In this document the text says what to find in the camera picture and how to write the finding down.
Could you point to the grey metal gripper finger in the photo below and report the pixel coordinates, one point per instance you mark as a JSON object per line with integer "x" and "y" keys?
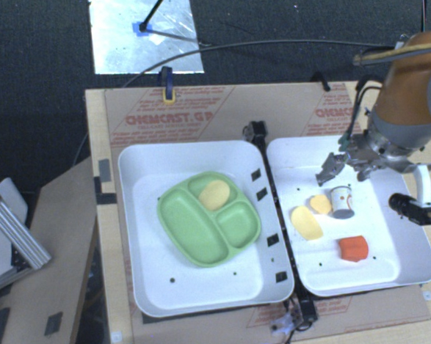
{"x": 331, "y": 168}
{"x": 365, "y": 173}

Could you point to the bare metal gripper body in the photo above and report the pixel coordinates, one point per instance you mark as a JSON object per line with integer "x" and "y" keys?
{"x": 380, "y": 154}

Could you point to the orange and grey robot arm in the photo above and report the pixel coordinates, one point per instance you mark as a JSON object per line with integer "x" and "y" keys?
{"x": 405, "y": 92}

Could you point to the white can with orange print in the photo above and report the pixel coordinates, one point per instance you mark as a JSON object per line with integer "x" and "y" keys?
{"x": 340, "y": 199}

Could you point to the small yellow toy food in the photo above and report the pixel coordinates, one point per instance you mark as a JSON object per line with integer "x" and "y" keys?
{"x": 321, "y": 204}

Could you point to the long yellow toy food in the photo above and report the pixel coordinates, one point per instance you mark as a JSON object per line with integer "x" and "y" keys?
{"x": 306, "y": 223}

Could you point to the white plastic tray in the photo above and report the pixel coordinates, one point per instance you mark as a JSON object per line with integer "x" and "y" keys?
{"x": 150, "y": 245}
{"x": 389, "y": 236}

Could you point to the thin black rod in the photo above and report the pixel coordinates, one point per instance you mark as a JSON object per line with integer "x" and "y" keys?
{"x": 279, "y": 214}

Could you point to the orange toy block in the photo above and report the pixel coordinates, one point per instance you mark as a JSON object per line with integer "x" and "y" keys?
{"x": 353, "y": 249}

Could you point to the yellow oval toy food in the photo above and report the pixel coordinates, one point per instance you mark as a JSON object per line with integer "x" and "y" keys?
{"x": 214, "y": 195}

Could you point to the brown cardboard board red print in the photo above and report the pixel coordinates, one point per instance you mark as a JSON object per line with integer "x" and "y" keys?
{"x": 196, "y": 113}

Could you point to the green divided plate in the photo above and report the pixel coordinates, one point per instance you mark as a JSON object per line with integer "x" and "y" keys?
{"x": 190, "y": 228}

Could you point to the black cylinder on white bracket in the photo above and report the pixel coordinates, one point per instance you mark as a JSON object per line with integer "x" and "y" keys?
{"x": 405, "y": 204}

